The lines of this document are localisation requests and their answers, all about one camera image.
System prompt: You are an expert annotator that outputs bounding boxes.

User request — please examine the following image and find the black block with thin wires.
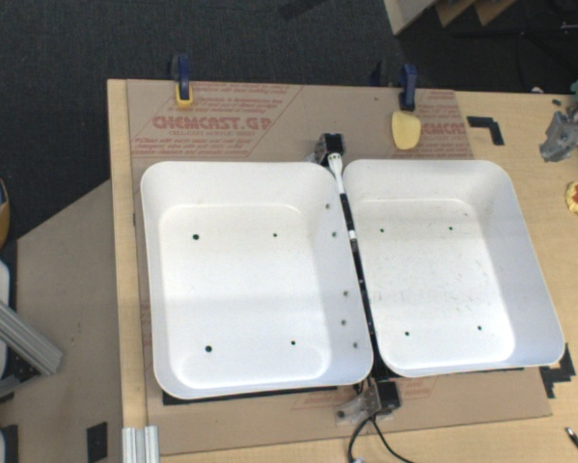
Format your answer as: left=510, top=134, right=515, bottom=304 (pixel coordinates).
left=304, top=132, right=345, bottom=164
left=335, top=379, right=403, bottom=427

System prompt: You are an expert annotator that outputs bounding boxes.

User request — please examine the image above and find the toy pizza slice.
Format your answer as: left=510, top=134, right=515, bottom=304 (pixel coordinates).
left=564, top=179, right=578, bottom=219

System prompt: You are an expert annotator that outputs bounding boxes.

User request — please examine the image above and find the brown cardboard board red print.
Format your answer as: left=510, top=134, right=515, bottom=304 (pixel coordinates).
left=124, top=78, right=554, bottom=456

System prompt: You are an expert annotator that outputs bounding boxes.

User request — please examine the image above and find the thin black and white rod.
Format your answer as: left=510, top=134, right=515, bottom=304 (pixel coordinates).
left=327, top=152, right=381, bottom=380

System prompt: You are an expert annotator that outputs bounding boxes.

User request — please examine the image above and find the white plastic tray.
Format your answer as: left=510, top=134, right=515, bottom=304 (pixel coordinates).
left=139, top=160, right=374, bottom=400
left=341, top=158, right=566, bottom=379

